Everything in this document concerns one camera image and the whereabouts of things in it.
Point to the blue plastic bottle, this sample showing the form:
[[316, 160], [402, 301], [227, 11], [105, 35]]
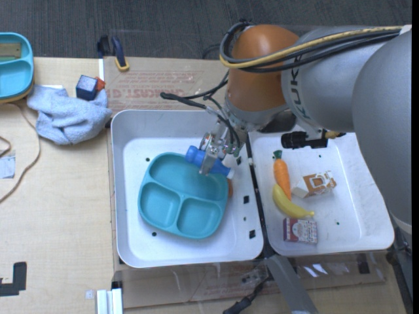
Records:
[[193, 155]]

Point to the pink and red packet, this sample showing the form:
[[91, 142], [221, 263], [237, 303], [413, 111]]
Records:
[[300, 231]]

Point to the pale blue cloth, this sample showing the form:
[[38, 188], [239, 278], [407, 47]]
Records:
[[68, 116]]

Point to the tan rectangular object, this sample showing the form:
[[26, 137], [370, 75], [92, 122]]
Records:
[[9, 51]]

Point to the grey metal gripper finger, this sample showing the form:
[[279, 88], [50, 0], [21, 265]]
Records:
[[208, 162]]

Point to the orange carrot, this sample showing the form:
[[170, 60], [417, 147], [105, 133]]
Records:
[[282, 175]]

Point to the blue cube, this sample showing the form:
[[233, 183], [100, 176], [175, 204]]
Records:
[[85, 87]]

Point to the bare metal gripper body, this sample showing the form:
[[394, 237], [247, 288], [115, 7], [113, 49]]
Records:
[[226, 137]]

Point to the orange and white carton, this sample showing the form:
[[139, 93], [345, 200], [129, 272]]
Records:
[[316, 183]]

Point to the orange cube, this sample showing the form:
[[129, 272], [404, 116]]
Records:
[[100, 83]]

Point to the black cylinder on white bracket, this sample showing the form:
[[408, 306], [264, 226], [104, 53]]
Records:
[[296, 140]]

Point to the brown cardboard board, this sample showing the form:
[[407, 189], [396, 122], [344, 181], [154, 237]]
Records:
[[147, 83]]

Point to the yellow banana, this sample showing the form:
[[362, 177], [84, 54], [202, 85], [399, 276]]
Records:
[[288, 206]]

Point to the white plastic tray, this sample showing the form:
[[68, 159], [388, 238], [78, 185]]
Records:
[[353, 214], [131, 234]]

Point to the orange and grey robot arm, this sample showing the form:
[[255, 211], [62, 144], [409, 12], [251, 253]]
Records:
[[327, 87]]

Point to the blue divided plate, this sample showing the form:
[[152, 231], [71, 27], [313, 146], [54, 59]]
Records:
[[16, 77], [170, 195]]

